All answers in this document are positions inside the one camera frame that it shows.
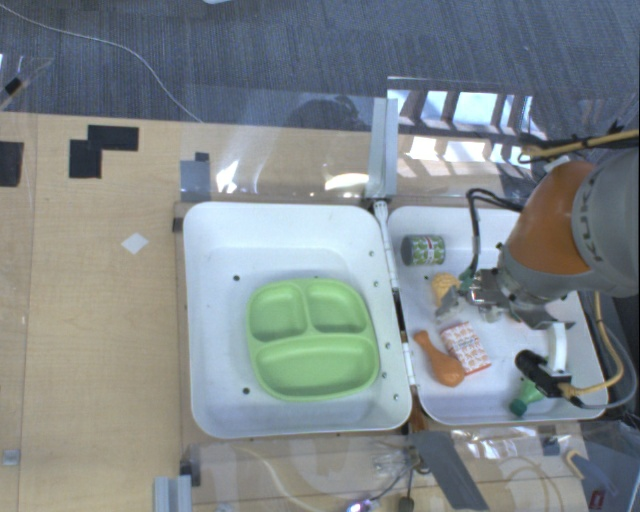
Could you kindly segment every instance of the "white diamond sticker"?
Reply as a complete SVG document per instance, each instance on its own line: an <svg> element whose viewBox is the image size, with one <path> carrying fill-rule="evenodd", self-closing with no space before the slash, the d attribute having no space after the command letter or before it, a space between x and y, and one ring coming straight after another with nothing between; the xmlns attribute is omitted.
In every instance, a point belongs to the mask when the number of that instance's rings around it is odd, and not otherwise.
<svg viewBox="0 0 640 512"><path fill-rule="evenodd" d="M122 247L124 247L131 254L138 254L140 249L142 249L148 243L149 240L143 237L140 233L134 233L124 242L122 242Z"/></svg>

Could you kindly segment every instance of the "green bottle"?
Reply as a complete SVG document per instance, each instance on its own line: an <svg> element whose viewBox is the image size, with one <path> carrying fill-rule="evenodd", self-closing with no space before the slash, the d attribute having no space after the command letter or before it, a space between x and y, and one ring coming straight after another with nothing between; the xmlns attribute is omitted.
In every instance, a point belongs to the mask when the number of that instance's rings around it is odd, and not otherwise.
<svg viewBox="0 0 640 512"><path fill-rule="evenodd" d="M524 379L520 386L520 394L509 404L509 410L516 416L523 416L527 412L527 406L532 402L542 400L545 396L536 388L533 381Z"/></svg>

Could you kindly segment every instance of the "yellow cable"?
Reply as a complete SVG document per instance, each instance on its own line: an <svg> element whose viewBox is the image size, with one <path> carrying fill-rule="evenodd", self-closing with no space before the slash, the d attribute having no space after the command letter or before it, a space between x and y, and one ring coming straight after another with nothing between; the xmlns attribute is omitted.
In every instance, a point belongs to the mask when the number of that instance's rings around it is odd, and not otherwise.
<svg viewBox="0 0 640 512"><path fill-rule="evenodd" d="M600 292L595 292L594 298L596 310L596 326L598 327L598 332L602 337L605 348L609 352L609 355L611 355L611 358L616 365L616 373L610 379L600 384L595 384L586 388L577 388L566 382L558 384L558 387L562 391L562 396L564 396L564 398L566 398L567 400L573 398L574 396L586 395L587 393L593 393L595 391L600 391L601 389L611 387L617 384L624 375L624 366L622 364L622 360L620 359L620 356L618 355L616 350L613 348L611 340L609 339L609 335L607 334L607 330L604 327L604 322L602 320L602 308L600 306Z"/></svg>
<svg viewBox="0 0 640 512"><path fill-rule="evenodd" d="M549 158L552 156L562 155L564 153L571 153L572 151L601 146L602 144L608 144L609 142L633 139L638 136L640 136L640 130L627 130L624 132L604 135L602 137L594 137L584 141L572 142L570 144L554 148L544 149L539 146L527 145L522 147L522 154L535 158Z"/></svg>

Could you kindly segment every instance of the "black connector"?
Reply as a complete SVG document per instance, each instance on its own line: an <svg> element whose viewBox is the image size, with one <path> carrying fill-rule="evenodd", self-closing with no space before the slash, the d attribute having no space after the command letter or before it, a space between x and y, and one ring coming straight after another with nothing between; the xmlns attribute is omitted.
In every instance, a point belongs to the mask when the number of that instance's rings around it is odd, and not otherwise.
<svg viewBox="0 0 640 512"><path fill-rule="evenodd" d="M571 383L570 374L552 373L546 367L546 359L531 350L519 352L515 362L518 370L548 398L561 398L562 391L558 384L561 382Z"/></svg>

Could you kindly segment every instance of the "white tray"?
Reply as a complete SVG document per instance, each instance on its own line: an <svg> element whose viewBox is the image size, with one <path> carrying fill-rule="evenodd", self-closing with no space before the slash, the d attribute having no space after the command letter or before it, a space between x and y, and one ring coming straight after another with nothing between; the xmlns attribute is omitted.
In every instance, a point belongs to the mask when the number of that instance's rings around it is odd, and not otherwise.
<svg viewBox="0 0 640 512"><path fill-rule="evenodd" d="M504 242L517 218L503 210L480 211L482 252L479 268L492 268L497 263L498 242ZM437 272L459 275L471 261L471 222L466 208L403 207L389 219L391 242L395 248L396 266L400 281L402 309L412 347L412 361L419 386L420 401L435 420L448 425L510 423L518 420L508 410L520 387L521 374L514 358L523 349L548 355L545 331L533 331L525 325L503 316L488 324L480 318L477 308L465 305L461 314L442 325L435 321L435 301L431 285L424 277ZM446 259L442 265L406 266L400 256L400 244L405 235L440 235L445 240ZM562 321L576 322L567 331L567 370L573 374L573 384L587 386L602 382L603 376L580 306L577 294L565 301L556 301L548 310ZM468 320L478 334L492 366L469 375L455 388L448 388L434 380L431 365L413 335L427 330L436 347L445 351L439 332L454 323ZM585 395L585 403L603 404L607 393L602 390ZM546 399L529 406L524 421L558 421L591 419L603 410L579 409L566 400Z"/></svg>
<svg viewBox="0 0 640 512"><path fill-rule="evenodd" d="M369 213L349 206L202 203L185 218L184 245L191 406L204 432L242 438L390 430L404 423L411 394L380 229ZM254 376L245 309L260 286L314 276L343 280L362 295L380 374L348 397L285 402Z"/></svg>

